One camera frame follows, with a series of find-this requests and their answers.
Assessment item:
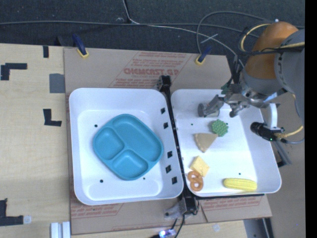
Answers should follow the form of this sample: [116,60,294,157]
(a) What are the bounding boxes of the tan pizza slice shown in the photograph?
[193,132,218,153]

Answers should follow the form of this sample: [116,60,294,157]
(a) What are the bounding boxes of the black cylinder on white bracket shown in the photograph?
[250,103,285,142]

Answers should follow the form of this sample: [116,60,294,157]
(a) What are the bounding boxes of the thin black rod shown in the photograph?
[164,85,192,203]

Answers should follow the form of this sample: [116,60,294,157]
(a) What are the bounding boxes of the yellow corn cob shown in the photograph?
[223,178,258,192]

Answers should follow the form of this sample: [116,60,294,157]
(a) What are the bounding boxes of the brown cardboard board red print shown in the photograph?
[63,47,272,236]

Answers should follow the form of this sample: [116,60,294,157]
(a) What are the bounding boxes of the yellow cheese wedge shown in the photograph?
[190,155,210,178]

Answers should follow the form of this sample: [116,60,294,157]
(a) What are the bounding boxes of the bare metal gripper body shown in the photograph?
[221,83,273,111]

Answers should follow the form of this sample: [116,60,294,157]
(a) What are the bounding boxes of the green grapes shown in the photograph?
[211,119,229,137]

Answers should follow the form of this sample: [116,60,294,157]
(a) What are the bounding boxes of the blue divided plate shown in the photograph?
[93,114,164,181]

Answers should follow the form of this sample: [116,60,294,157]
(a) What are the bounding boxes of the orange pretzel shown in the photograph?
[187,170,204,191]

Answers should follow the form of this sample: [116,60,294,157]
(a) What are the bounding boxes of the white plastic tray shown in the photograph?
[68,87,184,206]
[170,88,282,198]

